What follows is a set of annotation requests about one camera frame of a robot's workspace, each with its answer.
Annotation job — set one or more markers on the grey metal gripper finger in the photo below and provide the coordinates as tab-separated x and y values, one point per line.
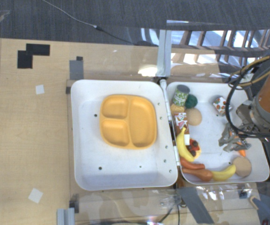
226	136
236	147

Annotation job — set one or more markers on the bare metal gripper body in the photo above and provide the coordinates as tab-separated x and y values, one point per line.
245	112

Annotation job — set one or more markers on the orange carrot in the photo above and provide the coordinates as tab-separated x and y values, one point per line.
242	152

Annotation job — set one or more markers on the white plastic tray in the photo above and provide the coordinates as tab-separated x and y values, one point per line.
125	167
209	142

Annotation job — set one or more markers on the beige round biscuit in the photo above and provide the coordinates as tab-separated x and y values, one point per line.
242	167

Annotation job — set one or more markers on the yellow banana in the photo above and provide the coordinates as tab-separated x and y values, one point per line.
224	174
182	146

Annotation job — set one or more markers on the pizza slice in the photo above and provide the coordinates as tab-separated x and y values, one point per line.
195	147

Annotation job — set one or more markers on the beige round bread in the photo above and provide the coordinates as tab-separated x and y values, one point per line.
194	116

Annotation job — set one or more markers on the brown chicken drumstick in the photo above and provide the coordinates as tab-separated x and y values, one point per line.
201	174

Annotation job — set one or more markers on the orange sausage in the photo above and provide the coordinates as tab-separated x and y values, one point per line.
191	165

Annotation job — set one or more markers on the brown and white carton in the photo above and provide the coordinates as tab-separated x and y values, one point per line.
180	121

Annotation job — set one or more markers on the dark green broccoli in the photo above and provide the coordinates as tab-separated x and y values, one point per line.
191	101

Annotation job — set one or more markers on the yellow corn piece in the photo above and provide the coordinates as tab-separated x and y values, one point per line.
177	108

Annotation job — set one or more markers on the green can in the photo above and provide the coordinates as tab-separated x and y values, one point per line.
179	97

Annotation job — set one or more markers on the thin black and white rod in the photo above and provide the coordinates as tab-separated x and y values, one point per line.
168	111

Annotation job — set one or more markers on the orange divided plate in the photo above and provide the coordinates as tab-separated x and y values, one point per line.
139	123

